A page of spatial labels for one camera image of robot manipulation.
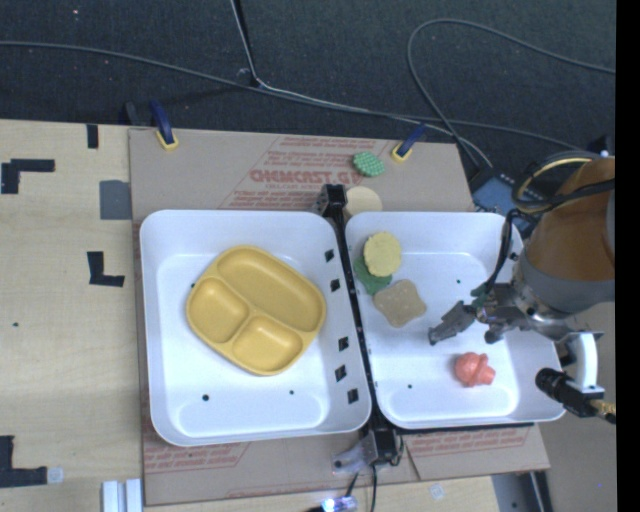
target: cardboard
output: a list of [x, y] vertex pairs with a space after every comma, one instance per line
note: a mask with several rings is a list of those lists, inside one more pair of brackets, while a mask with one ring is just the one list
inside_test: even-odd
[[[155, 433], [146, 379], [140, 224], [162, 209], [313, 210], [325, 183], [365, 186], [385, 211], [472, 211], [457, 149], [417, 143], [410, 159], [395, 163], [389, 155], [398, 141], [176, 132], [180, 145], [167, 152], [153, 129], [129, 131], [145, 502], [344, 490], [353, 475], [335, 473], [331, 457], [355, 445], [358, 432], [194, 448], [169, 445]], [[362, 151], [376, 155], [385, 172], [374, 178], [356, 172], [352, 158]], [[380, 484], [548, 467], [537, 426], [433, 432], [404, 440], [400, 464], [382, 469]]]

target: yellow plate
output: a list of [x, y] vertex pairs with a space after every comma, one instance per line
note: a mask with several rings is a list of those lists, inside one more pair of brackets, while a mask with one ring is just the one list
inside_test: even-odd
[[249, 245], [219, 255], [187, 300], [191, 329], [247, 371], [275, 375], [289, 368], [326, 316], [320, 290], [283, 261]]

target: red toy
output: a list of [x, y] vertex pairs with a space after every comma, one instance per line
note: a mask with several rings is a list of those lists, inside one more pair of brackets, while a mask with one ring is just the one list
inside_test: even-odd
[[496, 371], [489, 366], [487, 354], [478, 355], [475, 352], [467, 352], [458, 357], [455, 372], [456, 377], [468, 387], [476, 384], [491, 384], [496, 376]]

